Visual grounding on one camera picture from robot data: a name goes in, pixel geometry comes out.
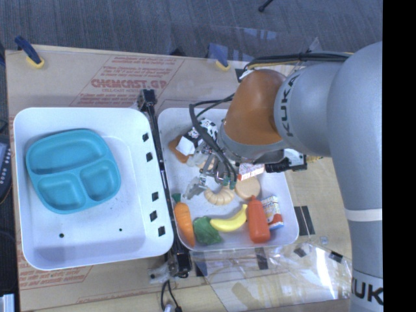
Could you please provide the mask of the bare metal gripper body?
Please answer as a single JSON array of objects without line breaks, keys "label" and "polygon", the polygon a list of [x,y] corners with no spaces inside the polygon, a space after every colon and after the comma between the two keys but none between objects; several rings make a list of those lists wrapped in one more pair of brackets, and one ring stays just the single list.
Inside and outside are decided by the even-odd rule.
[{"label": "bare metal gripper body", "polygon": [[228,168],[228,178],[236,178],[236,171],[231,161],[223,152],[216,152],[206,143],[197,147],[194,154],[194,161],[196,166],[200,169],[200,172],[206,176],[214,177],[215,167],[218,164],[223,164]]}]

